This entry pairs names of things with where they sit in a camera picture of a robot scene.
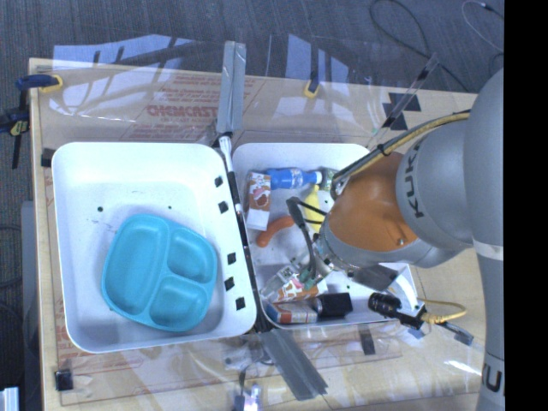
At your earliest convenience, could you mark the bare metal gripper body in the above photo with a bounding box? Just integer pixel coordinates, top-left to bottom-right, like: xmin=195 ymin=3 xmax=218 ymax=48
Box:
xmin=314 ymin=246 xmax=400 ymax=293

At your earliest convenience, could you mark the yellow banana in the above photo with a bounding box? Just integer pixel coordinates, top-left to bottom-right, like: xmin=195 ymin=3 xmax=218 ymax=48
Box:
xmin=304 ymin=184 xmax=335 ymax=233

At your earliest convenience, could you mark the brown and white carton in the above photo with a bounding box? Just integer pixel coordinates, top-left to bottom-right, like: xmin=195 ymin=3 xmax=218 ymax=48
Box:
xmin=245 ymin=170 xmax=273 ymax=232

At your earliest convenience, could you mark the orange blue white packet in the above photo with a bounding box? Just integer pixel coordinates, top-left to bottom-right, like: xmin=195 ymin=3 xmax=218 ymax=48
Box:
xmin=265 ymin=300 xmax=320 ymax=326

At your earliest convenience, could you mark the black cylinder on white bracket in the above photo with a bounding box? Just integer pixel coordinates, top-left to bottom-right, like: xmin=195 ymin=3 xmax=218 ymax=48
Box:
xmin=367 ymin=268 xmax=429 ymax=331

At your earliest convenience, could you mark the white plastic tray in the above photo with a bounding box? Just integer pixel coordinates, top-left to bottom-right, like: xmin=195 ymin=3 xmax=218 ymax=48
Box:
xmin=230 ymin=142 xmax=419 ymax=331
xmin=51 ymin=141 xmax=259 ymax=354

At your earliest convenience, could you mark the blue divided plate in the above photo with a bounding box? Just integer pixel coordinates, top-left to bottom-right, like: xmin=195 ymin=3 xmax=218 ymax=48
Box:
xmin=100 ymin=213 xmax=219 ymax=333

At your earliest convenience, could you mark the orange and white carton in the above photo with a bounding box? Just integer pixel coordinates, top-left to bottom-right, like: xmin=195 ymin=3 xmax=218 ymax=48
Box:
xmin=273 ymin=277 xmax=329 ymax=305

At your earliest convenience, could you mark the blue plastic bottle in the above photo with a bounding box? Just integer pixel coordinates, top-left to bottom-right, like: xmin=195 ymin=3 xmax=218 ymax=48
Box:
xmin=265 ymin=167 xmax=325 ymax=191

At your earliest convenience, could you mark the black box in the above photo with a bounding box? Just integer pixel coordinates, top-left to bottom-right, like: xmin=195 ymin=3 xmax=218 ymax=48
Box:
xmin=316 ymin=292 xmax=354 ymax=319

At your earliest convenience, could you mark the orange sausage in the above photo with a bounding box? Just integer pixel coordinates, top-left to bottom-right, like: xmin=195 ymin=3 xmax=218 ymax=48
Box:
xmin=255 ymin=215 xmax=296 ymax=248

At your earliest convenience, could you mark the brown cardboard board red print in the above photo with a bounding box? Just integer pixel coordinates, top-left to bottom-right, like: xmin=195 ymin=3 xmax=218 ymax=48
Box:
xmin=28 ymin=57 xmax=485 ymax=407

